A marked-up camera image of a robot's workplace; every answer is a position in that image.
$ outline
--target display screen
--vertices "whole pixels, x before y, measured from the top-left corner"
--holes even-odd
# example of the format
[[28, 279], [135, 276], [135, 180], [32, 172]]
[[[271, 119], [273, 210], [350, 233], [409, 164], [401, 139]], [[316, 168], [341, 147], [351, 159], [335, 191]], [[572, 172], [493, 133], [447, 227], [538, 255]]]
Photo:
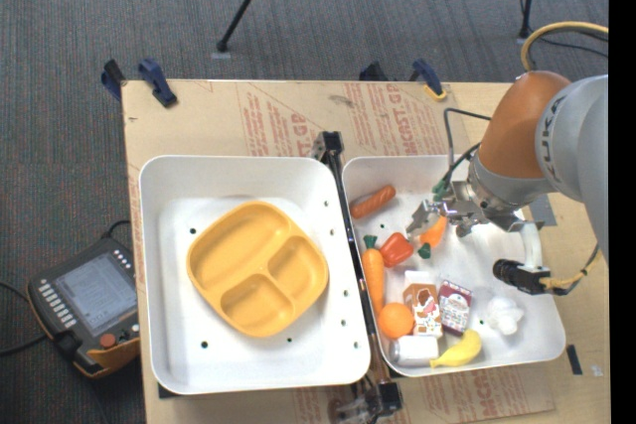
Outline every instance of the display screen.
[[117, 263], [105, 252], [55, 280], [76, 316], [95, 337], [137, 306], [134, 283]]

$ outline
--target wooden table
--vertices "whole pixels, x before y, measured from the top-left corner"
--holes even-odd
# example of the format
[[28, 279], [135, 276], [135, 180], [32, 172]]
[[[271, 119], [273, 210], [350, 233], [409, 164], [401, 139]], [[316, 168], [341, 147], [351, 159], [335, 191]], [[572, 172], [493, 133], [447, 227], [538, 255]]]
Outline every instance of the wooden table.
[[[348, 159], [360, 155], [393, 155], [390, 151], [394, 146], [395, 155], [445, 154], [443, 108], [454, 106], [492, 115], [509, 84], [445, 83], [447, 98], [437, 103], [413, 82], [168, 82], [179, 98], [169, 108], [159, 104], [152, 96], [152, 87], [144, 81], [131, 80], [122, 87], [147, 422], [328, 423], [326, 410], [321, 407], [323, 392], [326, 394], [328, 388], [323, 392], [317, 388], [159, 397], [150, 365], [143, 274], [138, 187], [143, 164], [162, 154], [302, 156], [310, 148], [312, 135], [322, 130], [343, 134]], [[486, 127], [483, 120], [459, 115], [452, 119], [451, 125], [457, 153], [478, 142]], [[544, 263], [553, 276], [566, 278], [584, 265], [595, 237], [582, 204], [560, 194], [550, 194], [550, 204], [557, 225], [545, 226], [540, 231]], [[461, 408], [442, 411], [431, 408], [429, 401], [415, 400], [417, 392], [410, 387], [417, 380], [400, 380], [405, 409], [382, 422], [434, 424], [453, 422], [454, 418], [464, 422], [499, 423], [501, 417], [507, 422], [533, 424], [609, 422], [609, 280], [605, 261], [598, 263], [572, 293], [556, 297], [556, 305], [566, 342], [574, 347], [582, 374], [572, 373], [566, 353], [555, 360], [514, 366], [511, 373], [515, 379], [525, 380], [529, 391], [520, 396], [521, 403], [505, 409], [500, 404], [497, 409], [492, 405], [502, 402], [493, 402], [495, 396], [488, 399], [490, 392], [498, 394], [496, 387], [478, 387], [482, 400], [467, 403], [472, 406], [472, 418], [462, 413]], [[538, 380], [535, 385], [541, 386], [535, 387], [536, 390], [532, 390], [534, 379]], [[484, 410], [488, 404], [492, 407]]]

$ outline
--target button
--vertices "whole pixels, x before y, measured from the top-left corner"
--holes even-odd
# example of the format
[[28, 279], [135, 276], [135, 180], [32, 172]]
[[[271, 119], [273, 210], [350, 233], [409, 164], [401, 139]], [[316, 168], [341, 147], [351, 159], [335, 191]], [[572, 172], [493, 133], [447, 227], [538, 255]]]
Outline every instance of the button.
[[116, 344], [117, 344], [117, 338], [114, 336], [114, 334], [111, 334], [111, 333], [102, 334], [101, 338], [99, 338], [99, 345], [104, 350], [111, 349]]

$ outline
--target white tray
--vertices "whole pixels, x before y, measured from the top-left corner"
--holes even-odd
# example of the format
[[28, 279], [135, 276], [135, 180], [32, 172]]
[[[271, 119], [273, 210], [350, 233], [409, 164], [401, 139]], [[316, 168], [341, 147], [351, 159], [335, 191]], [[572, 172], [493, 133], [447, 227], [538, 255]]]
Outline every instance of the white tray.
[[[150, 359], [162, 386], [193, 395], [338, 385], [365, 375], [369, 339], [335, 180], [325, 165], [310, 158], [161, 156], [144, 165], [139, 188]], [[329, 265], [318, 300], [268, 338], [230, 326], [186, 268], [197, 234], [252, 200], [286, 212]]]
[[[366, 249], [363, 237], [376, 235], [377, 247], [394, 231], [406, 233], [411, 215], [425, 198], [432, 200], [432, 188], [448, 168], [446, 156], [362, 157], [347, 163], [343, 169], [343, 185], [349, 203], [391, 184], [397, 194], [384, 208], [374, 214], [352, 219], [358, 252]], [[453, 180], [464, 180], [467, 164], [455, 170]], [[390, 341], [379, 333], [380, 346], [387, 364], [404, 376], [465, 371], [484, 367], [551, 360], [565, 347], [565, 332], [552, 295], [529, 295], [505, 284], [493, 276], [494, 262], [508, 258], [524, 262], [521, 236], [507, 233], [494, 224], [473, 227], [459, 238], [450, 226], [441, 242], [432, 249], [427, 260], [417, 252], [402, 264], [386, 269], [385, 302], [402, 302], [405, 270], [425, 270], [434, 277], [437, 288], [448, 279], [472, 290], [468, 328], [475, 329], [482, 339], [482, 351], [471, 362], [458, 367], [399, 366], [390, 361]], [[525, 315], [518, 330], [504, 336], [484, 322], [486, 306], [493, 296], [513, 299]], [[439, 340], [442, 354], [456, 338], [445, 333]]]

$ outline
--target chocolate milk carton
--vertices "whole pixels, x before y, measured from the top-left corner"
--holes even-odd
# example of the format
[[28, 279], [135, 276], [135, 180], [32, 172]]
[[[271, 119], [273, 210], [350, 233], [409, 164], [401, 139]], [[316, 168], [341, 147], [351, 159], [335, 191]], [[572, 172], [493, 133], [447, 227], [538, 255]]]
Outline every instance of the chocolate milk carton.
[[441, 313], [432, 278], [425, 271], [407, 270], [404, 272], [404, 281], [404, 303], [411, 308], [415, 317], [412, 334], [441, 338]]

